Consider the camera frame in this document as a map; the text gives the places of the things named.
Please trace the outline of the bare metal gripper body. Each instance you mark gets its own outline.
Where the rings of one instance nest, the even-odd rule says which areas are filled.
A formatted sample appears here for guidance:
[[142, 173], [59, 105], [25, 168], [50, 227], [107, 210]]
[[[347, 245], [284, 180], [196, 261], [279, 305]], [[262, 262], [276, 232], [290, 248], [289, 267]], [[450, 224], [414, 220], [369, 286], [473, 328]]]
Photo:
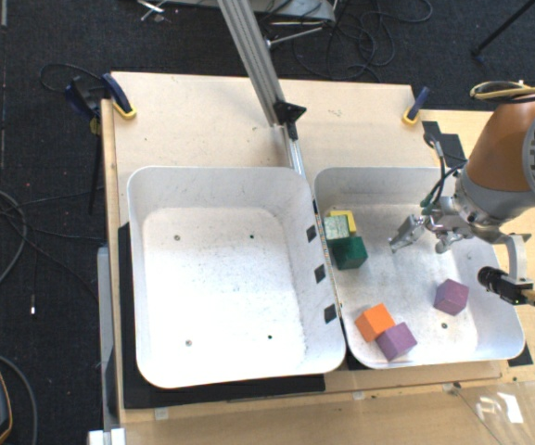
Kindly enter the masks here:
[[431, 233], [461, 232], [464, 239], [473, 237], [489, 244], [502, 244], [507, 235], [501, 231], [503, 221], [492, 217], [465, 196], [440, 197], [426, 207], [426, 229]]

